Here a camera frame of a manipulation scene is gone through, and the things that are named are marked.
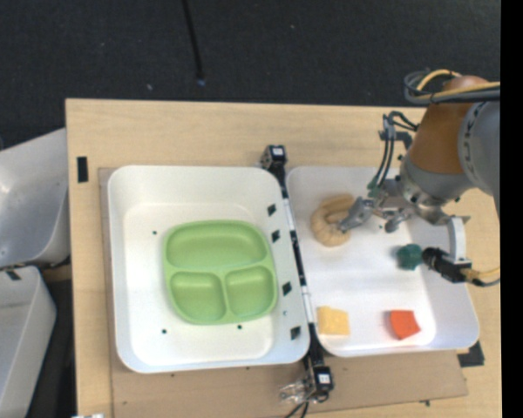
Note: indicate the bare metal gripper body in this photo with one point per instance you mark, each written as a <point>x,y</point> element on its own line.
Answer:
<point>423,207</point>

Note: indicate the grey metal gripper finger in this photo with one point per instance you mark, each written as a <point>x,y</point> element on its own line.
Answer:
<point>396,221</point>
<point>357,213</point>

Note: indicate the black cylinder on white bracket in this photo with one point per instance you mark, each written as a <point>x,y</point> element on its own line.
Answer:
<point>457,237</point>

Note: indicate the white plastic tray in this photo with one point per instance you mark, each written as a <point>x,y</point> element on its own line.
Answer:
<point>139,277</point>
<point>366,285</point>

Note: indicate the orange pizza slice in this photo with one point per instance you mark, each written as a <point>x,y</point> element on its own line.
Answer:
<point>403,325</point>

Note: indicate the green broccoli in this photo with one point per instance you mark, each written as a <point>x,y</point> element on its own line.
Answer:
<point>409,257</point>

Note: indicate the beige croissant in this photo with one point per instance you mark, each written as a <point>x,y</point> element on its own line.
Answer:
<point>327,233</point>

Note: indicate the yellow cheese wedge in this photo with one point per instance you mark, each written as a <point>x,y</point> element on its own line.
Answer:
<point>333,320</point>

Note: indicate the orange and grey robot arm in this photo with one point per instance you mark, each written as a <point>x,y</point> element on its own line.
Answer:
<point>444,137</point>

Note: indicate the green divided plate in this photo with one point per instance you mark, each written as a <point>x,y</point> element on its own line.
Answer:
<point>218,242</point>

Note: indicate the thin black and white rod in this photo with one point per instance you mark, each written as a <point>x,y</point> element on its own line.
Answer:
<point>297,251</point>

